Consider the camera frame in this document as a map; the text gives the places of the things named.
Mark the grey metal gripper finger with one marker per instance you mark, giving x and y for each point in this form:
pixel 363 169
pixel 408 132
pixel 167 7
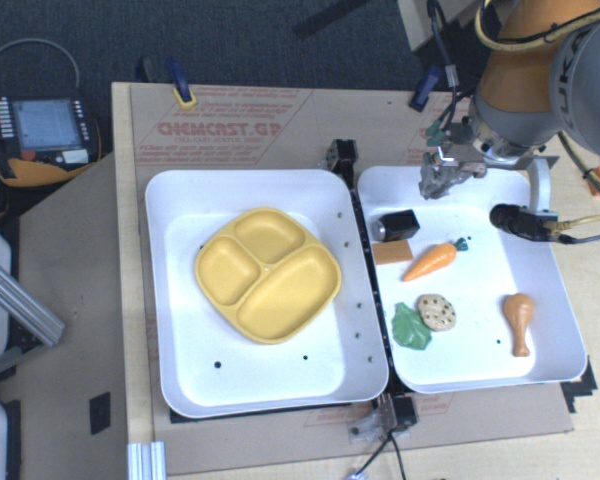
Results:
pixel 429 182
pixel 450 179

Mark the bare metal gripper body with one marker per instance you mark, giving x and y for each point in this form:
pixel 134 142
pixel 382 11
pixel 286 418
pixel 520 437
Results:
pixel 502 157

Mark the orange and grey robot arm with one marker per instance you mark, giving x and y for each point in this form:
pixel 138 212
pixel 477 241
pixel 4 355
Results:
pixel 525 68

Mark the black can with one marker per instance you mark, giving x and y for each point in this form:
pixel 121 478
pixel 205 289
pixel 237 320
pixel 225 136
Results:
pixel 400 224

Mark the orange carrot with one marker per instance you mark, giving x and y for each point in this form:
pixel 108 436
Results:
pixel 430 262

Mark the thin black rod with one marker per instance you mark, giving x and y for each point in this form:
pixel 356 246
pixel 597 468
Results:
pixel 371 268

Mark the brown chocolate chip biscuit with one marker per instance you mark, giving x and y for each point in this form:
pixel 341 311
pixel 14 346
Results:
pixel 436 312

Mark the white plastic tray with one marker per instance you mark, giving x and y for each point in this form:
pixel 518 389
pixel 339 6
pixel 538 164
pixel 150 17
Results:
pixel 480 318
pixel 260 378

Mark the green lettuce leaf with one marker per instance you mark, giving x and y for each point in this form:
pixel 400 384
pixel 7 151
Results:
pixel 407 330

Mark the brown chicken drumstick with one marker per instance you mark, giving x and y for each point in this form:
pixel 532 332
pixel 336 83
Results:
pixel 519 315

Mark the yellow divided plate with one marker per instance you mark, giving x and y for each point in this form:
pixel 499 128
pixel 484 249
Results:
pixel 280 288

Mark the brown cardboard board red print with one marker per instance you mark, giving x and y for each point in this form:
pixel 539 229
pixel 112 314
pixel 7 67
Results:
pixel 230 128

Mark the black cylinder on white bracket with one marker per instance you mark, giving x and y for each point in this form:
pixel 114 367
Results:
pixel 517 220

